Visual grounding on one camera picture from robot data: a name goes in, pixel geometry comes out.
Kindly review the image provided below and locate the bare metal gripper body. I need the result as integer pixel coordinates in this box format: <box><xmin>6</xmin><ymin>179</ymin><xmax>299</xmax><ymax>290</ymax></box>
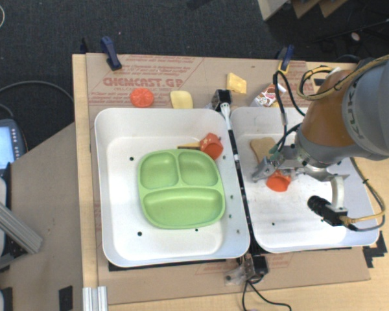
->
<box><xmin>273</xmin><ymin>143</ymin><xmax>332</xmax><ymax>181</ymax></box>

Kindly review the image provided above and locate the orange toy cup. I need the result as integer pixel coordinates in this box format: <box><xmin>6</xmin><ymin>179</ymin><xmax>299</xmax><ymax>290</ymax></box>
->
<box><xmin>266</xmin><ymin>170</ymin><xmax>292</xmax><ymax>193</ymax></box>

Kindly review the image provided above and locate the brown bread slice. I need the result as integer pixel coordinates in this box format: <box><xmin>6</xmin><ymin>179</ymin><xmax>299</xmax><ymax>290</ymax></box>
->
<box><xmin>249</xmin><ymin>137</ymin><xmax>277</xmax><ymax>163</ymax></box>

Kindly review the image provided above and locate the thin black and white rod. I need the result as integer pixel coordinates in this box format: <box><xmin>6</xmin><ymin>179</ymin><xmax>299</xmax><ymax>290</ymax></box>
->
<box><xmin>220</xmin><ymin>103</ymin><xmax>256</xmax><ymax>256</ymax></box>

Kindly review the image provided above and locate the white plastic tray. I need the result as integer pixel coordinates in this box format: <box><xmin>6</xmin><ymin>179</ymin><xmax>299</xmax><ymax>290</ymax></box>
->
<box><xmin>93</xmin><ymin>107</ymin><xmax>252</xmax><ymax>268</ymax></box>
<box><xmin>230</xmin><ymin>106</ymin><xmax>381</xmax><ymax>254</ymax></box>

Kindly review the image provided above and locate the orange cup with star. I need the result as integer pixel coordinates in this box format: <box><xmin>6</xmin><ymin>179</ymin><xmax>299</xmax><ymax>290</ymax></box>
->
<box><xmin>198</xmin><ymin>132</ymin><xmax>225</xmax><ymax>161</ymax></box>

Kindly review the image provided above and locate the white and red packet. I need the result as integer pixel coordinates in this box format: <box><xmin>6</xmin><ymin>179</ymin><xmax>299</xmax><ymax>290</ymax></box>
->
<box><xmin>249</xmin><ymin>83</ymin><xmax>287</xmax><ymax>108</ymax></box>

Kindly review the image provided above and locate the yellow cracker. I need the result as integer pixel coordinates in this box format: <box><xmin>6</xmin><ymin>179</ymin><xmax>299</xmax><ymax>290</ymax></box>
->
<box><xmin>176</xmin><ymin>141</ymin><xmax>202</xmax><ymax>151</ymax></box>

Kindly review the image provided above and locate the green divided plate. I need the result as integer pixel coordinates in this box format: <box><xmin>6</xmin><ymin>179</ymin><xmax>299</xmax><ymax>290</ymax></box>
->
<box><xmin>136</xmin><ymin>148</ymin><xmax>227</xmax><ymax>230</ymax></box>

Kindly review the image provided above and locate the yellow cheese wedge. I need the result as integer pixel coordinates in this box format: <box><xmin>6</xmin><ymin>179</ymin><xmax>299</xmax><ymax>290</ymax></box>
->
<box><xmin>226</xmin><ymin>72</ymin><xmax>248</xmax><ymax>95</ymax></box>

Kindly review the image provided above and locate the pale yellow butter block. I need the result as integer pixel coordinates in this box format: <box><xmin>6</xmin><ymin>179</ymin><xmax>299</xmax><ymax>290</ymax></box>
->
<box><xmin>169</xmin><ymin>89</ymin><xmax>195</xmax><ymax>110</ymax></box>

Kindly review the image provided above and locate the orange round slice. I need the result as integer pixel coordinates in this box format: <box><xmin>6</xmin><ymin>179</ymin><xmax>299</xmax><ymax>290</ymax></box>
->
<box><xmin>129</xmin><ymin>87</ymin><xmax>156</xmax><ymax>109</ymax></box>

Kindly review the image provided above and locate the brown cardboard board red print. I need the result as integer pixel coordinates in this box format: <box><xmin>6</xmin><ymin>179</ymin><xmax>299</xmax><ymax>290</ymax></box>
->
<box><xmin>85</xmin><ymin>52</ymin><xmax>372</xmax><ymax>306</ymax></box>

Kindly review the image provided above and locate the black cylinder on white bracket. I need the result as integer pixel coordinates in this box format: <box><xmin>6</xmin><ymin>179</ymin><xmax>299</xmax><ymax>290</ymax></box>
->
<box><xmin>307</xmin><ymin>173</ymin><xmax>350</xmax><ymax>228</ymax></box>

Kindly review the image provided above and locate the black block with thin wires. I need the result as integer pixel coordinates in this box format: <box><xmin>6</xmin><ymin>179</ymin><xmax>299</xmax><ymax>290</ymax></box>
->
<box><xmin>213</xmin><ymin>89</ymin><xmax>233</xmax><ymax>110</ymax></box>
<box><xmin>252</xmin><ymin>254</ymin><xmax>270</xmax><ymax>276</ymax></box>

